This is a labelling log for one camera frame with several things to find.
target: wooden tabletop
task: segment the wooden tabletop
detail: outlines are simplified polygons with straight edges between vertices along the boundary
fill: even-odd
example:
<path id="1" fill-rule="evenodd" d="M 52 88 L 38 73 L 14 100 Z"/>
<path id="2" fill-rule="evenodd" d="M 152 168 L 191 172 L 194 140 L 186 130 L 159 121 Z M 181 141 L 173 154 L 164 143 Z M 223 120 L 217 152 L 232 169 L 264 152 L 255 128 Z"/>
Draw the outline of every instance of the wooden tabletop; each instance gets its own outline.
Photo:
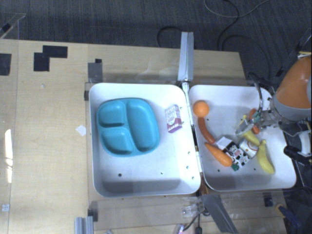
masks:
<path id="1" fill-rule="evenodd" d="M 68 56 L 50 58 L 49 72 L 34 72 L 34 53 L 42 53 L 44 45 L 66 46 Z M 3 182 L 6 165 L 1 163 L 0 167 L 1 203 L 10 204 L 9 212 L 0 215 L 4 226 L 0 234 L 74 233 L 75 217 L 87 216 L 88 188 L 92 185 L 88 180 L 87 138 L 76 130 L 87 126 L 84 91 L 88 63 L 102 60 L 104 81 L 165 81 L 176 77 L 179 50 L 1 40 L 0 53 L 12 54 L 10 75 L 0 76 L 0 117 L 4 121 L 0 128 L 1 147 L 2 132 L 7 129 L 12 129 L 14 143 L 12 184 Z M 246 83 L 239 54 L 233 52 L 195 50 L 194 77 L 195 83 Z M 265 207 L 262 193 L 256 195 L 257 200 L 254 193 L 222 196 L 237 229 L 241 233 L 258 229 L 286 233 L 274 207 Z M 95 223 L 95 233 L 112 229 L 114 234 L 172 234 L 177 223 L 191 219 L 181 217 L 180 203 L 186 198 L 166 197 L 162 202 L 167 203 L 161 207 L 156 205 L 158 198 L 103 199 L 108 221 Z M 274 203 L 284 200 L 280 192 L 273 193 L 272 198 Z M 152 215 L 139 221 L 135 214 L 141 211 Z M 170 218 L 165 212 L 174 216 Z M 156 221 L 159 216 L 167 220 Z M 201 222 L 204 233 L 219 233 L 211 217 L 202 217 Z"/>

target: orange fruit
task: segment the orange fruit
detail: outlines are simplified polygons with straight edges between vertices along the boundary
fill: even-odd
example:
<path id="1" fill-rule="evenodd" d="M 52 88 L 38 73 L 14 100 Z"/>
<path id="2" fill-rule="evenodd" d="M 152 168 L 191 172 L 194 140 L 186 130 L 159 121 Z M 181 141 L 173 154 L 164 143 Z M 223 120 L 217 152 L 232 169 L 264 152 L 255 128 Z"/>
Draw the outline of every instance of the orange fruit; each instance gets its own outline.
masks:
<path id="1" fill-rule="evenodd" d="M 209 113 L 209 106 L 203 100 L 199 100 L 194 104 L 193 112 L 197 117 L 205 117 Z"/>

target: yellow banana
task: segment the yellow banana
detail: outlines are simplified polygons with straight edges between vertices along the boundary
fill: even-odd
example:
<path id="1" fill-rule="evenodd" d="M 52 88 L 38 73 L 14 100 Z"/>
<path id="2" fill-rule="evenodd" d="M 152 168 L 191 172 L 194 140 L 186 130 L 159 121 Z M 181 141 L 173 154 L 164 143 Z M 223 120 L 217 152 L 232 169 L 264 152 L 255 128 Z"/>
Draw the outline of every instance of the yellow banana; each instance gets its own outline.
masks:
<path id="1" fill-rule="evenodd" d="M 274 168 L 271 165 L 271 163 L 268 161 L 267 155 L 266 155 L 266 147 L 265 147 L 266 141 L 263 140 L 261 141 L 261 144 L 258 147 L 258 151 L 257 151 L 257 159 L 258 162 L 261 166 L 261 168 L 269 173 L 269 174 L 273 174 L 274 173 Z"/>
<path id="2" fill-rule="evenodd" d="M 247 118 L 247 115 L 243 116 L 243 120 L 239 123 L 239 125 Z M 245 132 L 242 134 L 242 136 L 248 140 L 249 142 L 251 142 L 252 144 L 259 146 L 260 145 L 260 141 L 257 139 L 257 137 L 252 133 L 251 130 Z"/>

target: wire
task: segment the wire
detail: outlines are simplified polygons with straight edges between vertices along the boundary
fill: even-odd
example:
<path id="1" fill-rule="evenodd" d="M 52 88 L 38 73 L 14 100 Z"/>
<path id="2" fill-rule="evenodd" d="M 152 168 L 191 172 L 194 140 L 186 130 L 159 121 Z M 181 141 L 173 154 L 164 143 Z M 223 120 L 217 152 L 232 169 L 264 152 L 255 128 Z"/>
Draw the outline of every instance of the wire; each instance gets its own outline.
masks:
<path id="1" fill-rule="evenodd" d="M 228 37 L 226 37 L 223 41 L 222 41 L 222 44 L 221 44 L 221 48 L 219 50 L 223 51 L 224 50 L 224 45 L 225 45 L 225 42 L 231 38 L 243 38 L 243 39 L 247 39 L 247 40 L 250 40 L 252 43 L 254 43 L 255 45 L 257 45 L 259 47 L 259 49 L 261 50 L 261 52 L 263 53 L 264 57 L 265 57 L 265 60 L 266 60 L 266 63 L 267 63 L 267 66 L 268 66 L 268 80 L 271 79 L 271 70 L 270 70 L 270 63 L 269 63 L 269 58 L 267 56 L 267 54 L 265 53 L 264 49 L 261 47 L 261 45 L 256 42 L 254 39 L 250 38 L 250 37 L 246 37 L 246 36 L 243 36 L 243 35 L 230 35 Z M 272 86 L 272 84 L 270 84 L 268 81 L 264 81 L 263 82 L 264 84 L 266 85 L 270 85 Z"/>
<path id="2" fill-rule="evenodd" d="M 162 27 L 161 29 L 158 30 L 157 32 L 157 35 L 156 35 L 156 44 L 158 47 L 161 47 L 161 44 L 160 44 L 160 34 L 166 30 L 176 30 L 176 31 L 180 31 L 182 32 L 182 30 L 178 27 L 175 27 L 175 26 L 165 26 L 165 27 Z"/>
<path id="3" fill-rule="evenodd" d="M 198 227 L 199 227 L 199 222 L 200 222 L 200 215 L 203 214 L 204 216 L 209 216 L 210 213 L 209 211 L 205 208 L 203 211 L 201 211 L 200 213 L 198 213 L 193 219 L 192 221 L 183 229 L 183 231 L 186 231 L 187 229 L 189 229 L 191 227 L 191 225 L 195 222 L 195 220 L 198 218 Z"/>
<path id="4" fill-rule="evenodd" d="M 201 228 L 199 222 L 200 222 L 200 214 L 198 215 L 198 226 L 195 228 L 195 234 L 202 234 L 203 233 L 203 229 Z"/>
<path id="5" fill-rule="evenodd" d="M 260 4 L 258 4 L 255 8 L 253 8 L 252 10 L 250 10 L 249 12 L 247 12 L 247 13 L 241 15 L 241 16 L 227 16 L 227 15 L 223 15 L 223 14 L 217 13 L 217 12 L 211 10 L 211 9 L 207 6 L 206 0 L 204 0 L 204 5 L 205 5 L 205 7 L 206 7 L 207 10 L 209 10 L 211 13 L 213 13 L 213 14 L 215 14 L 215 15 L 217 15 L 217 16 L 224 17 L 224 18 L 242 18 L 242 17 L 244 17 L 244 16 L 246 16 L 246 15 L 249 15 L 251 12 L 253 12 L 255 9 L 257 9 L 259 6 L 263 5 L 264 3 L 268 2 L 268 1 L 270 1 L 270 0 L 264 0 L 263 2 L 261 2 Z"/>
<path id="6" fill-rule="evenodd" d="M 237 12 L 237 17 L 235 18 L 235 20 L 230 24 L 228 25 L 224 30 L 222 30 L 222 32 L 220 33 L 219 37 L 218 37 L 218 40 L 217 40 L 217 49 L 222 51 L 222 48 L 223 48 L 223 44 L 224 44 L 224 41 L 220 47 L 220 40 L 221 40 L 221 37 L 222 35 L 225 33 L 225 31 L 227 31 L 229 28 L 231 28 L 238 20 L 239 18 L 239 11 L 238 11 L 238 8 L 230 1 L 230 0 L 224 0 L 225 2 L 228 2 L 230 5 L 232 5 L 234 7 L 234 9 L 236 10 Z"/>
<path id="7" fill-rule="evenodd" d="M 197 214 L 193 219 L 192 221 L 183 229 L 183 232 L 186 231 L 187 229 L 189 229 L 191 227 L 191 225 L 195 222 L 195 220 L 198 218 L 198 216 L 200 215 L 201 213 Z"/>

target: metal bracket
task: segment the metal bracket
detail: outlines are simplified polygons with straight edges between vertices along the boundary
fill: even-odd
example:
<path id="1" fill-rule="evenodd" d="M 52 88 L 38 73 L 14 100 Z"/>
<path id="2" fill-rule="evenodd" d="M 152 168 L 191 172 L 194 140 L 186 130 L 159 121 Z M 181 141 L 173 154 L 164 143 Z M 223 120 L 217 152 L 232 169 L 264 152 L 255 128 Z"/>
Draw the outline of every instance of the metal bracket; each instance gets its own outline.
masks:
<path id="1" fill-rule="evenodd" d="M 190 117 L 190 123 L 191 123 L 191 126 L 194 127 L 194 120 L 193 120 L 193 114 L 192 114 L 192 105 L 190 103 L 190 98 L 189 98 L 190 87 L 189 87 L 189 84 L 187 82 L 183 82 L 181 87 L 182 87 L 182 90 L 183 90 L 183 92 L 185 94 L 187 110 L 189 112 L 189 117 Z"/>
<path id="2" fill-rule="evenodd" d="M 96 62 L 88 63 L 88 82 L 103 82 L 103 63 L 101 59 L 96 59 Z"/>
<path id="3" fill-rule="evenodd" d="M 93 234 L 93 217 L 86 218 L 76 217 L 75 219 L 75 234 Z"/>
<path id="4" fill-rule="evenodd" d="M 22 20 L 26 14 L 16 13 L 4 26 L 0 28 L 0 39 L 4 39 L 5 36 L 17 25 L 19 30 L 19 22 Z"/>
<path id="5" fill-rule="evenodd" d="M 182 32 L 180 62 L 177 80 L 192 81 L 194 72 L 194 35 L 193 32 Z"/>
<path id="6" fill-rule="evenodd" d="M 229 214 L 221 202 L 220 195 L 203 195 L 201 198 L 203 200 L 204 207 L 209 211 L 211 217 L 222 233 L 238 233 Z"/>

